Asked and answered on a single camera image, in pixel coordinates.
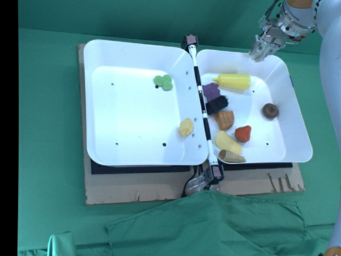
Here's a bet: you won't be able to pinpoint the black block with wires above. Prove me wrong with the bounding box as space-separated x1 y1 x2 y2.
180 34 199 51
203 164 225 186

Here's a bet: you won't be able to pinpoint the green clover-shaped toy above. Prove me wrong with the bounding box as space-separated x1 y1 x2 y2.
153 74 174 92

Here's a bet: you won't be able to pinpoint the white plastic tray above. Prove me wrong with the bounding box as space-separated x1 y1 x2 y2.
83 38 209 167
195 49 314 164

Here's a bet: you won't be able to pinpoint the green cloth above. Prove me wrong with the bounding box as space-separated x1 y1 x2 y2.
104 190 337 256

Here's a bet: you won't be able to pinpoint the purple grapes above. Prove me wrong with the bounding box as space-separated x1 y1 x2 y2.
201 82 222 103

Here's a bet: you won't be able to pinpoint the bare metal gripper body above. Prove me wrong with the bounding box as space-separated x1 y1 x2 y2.
262 11 314 49

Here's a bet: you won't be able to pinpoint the yellow mustard bottle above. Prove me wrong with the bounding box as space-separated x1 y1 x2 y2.
212 73 251 91

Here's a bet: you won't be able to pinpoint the brown chocolate doughnut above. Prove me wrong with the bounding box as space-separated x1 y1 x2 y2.
262 102 280 120

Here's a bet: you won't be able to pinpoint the orange waffle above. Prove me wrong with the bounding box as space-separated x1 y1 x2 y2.
214 110 236 132

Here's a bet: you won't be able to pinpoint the black and white thin rod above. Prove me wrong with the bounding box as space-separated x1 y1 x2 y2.
188 44 220 167

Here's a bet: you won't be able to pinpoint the yellow lumpy toy food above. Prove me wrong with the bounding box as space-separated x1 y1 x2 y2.
178 117 195 138

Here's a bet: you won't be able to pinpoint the pale yellow rounded toy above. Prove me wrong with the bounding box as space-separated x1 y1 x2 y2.
215 130 243 155

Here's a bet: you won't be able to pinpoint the tan ice cream cone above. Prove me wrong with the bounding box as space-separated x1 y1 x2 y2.
217 149 247 163

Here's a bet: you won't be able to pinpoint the black cylinder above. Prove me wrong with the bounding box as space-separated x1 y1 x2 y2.
205 94 230 116

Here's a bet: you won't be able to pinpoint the brown cardboard board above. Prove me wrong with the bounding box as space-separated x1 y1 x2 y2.
78 43 306 206

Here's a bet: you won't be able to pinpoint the red strawberry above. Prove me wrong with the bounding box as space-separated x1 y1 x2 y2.
234 125 253 143

